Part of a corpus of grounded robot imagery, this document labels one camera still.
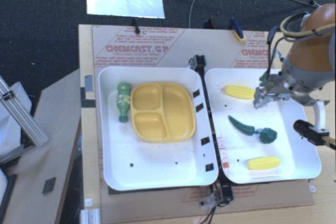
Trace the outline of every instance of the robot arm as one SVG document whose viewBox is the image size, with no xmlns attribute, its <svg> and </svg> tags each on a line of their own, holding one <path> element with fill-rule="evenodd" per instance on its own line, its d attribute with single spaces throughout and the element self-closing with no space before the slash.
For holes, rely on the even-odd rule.
<svg viewBox="0 0 336 224">
<path fill-rule="evenodd" d="M 335 4 L 326 4 L 311 14 L 300 14 L 304 15 L 300 32 L 291 32 L 287 29 L 290 21 L 296 19 L 297 15 L 288 17 L 281 23 L 280 30 L 284 39 L 293 41 L 294 44 L 282 62 L 278 74 L 269 74 L 270 61 L 269 69 L 260 78 L 261 84 L 256 88 L 253 101 L 255 108 L 266 106 L 270 101 L 290 98 L 304 106 L 313 106 L 315 126 L 308 123 L 306 127 L 300 127 L 302 122 L 299 122 L 295 125 L 295 129 L 305 137 L 307 130 L 313 130 L 319 140 L 322 136 L 326 136 L 324 105 L 329 101 L 315 100 L 309 94 L 335 80 L 335 10 Z M 307 138 L 315 143 L 312 137 L 310 133 Z"/>
</svg>

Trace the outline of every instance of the bottle label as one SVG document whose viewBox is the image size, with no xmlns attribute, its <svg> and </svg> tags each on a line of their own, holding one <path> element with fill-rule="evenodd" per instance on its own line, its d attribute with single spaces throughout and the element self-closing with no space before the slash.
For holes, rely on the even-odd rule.
<svg viewBox="0 0 336 224">
<path fill-rule="evenodd" d="M 129 95 L 118 95 L 117 103 L 130 103 L 130 96 Z"/>
</svg>

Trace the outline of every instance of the yellow corn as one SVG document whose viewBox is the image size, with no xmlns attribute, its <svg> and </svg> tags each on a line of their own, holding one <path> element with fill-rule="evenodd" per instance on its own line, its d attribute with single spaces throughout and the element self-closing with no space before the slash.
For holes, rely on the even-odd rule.
<svg viewBox="0 0 336 224">
<path fill-rule="evenodd" d="M 268 157 L 261 157 L 250 159 L 247 162 L 247 168 L 250 170 L 264 170 L 264 169 L 271 169 L 274 167 L 279 166 L 281 160 L 278 157 L 268 156 Z"/>
<path fill-rule="evenodd" d="M 227 95 L 240 99 L 254 99 L 254 92 L 254 89 L 243 86 L 228 85 L 225 87 L 225 93 Z"/>
</svg>

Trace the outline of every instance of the yellow plate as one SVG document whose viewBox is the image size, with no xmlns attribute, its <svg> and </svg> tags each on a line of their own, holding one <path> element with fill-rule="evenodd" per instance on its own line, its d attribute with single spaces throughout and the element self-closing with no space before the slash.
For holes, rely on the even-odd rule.
<svg viewBox="0 0 336 224">
<path fill-rule="evenodd" d="M 171 82 L 144 83 L 131 93 L 132 123 L 136 134 L 153 143 L 180 142 L 196 128 L 189 92 Z"/>
</svg>

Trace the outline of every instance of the blue clamp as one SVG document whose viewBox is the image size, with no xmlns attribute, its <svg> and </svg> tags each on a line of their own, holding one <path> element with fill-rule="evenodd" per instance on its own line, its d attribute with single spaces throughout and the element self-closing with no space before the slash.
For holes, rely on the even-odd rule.
<svg viewBox="0 0 336 224">
<path fill-rule="evenodd" d="M 233 17 L 230 19 L 230 26 L 229 26 L 229 29 L 232 29 L 232 28 L 234 28 L 234 30 L 235 30 L 235 33 L 234 33 L 235 37 L 239 41 L 244 41 L 245 37 L 244 37 L 244 34 L 243 34 L 243 30 L 242 30 L 239 22 Z"/>
</svg>

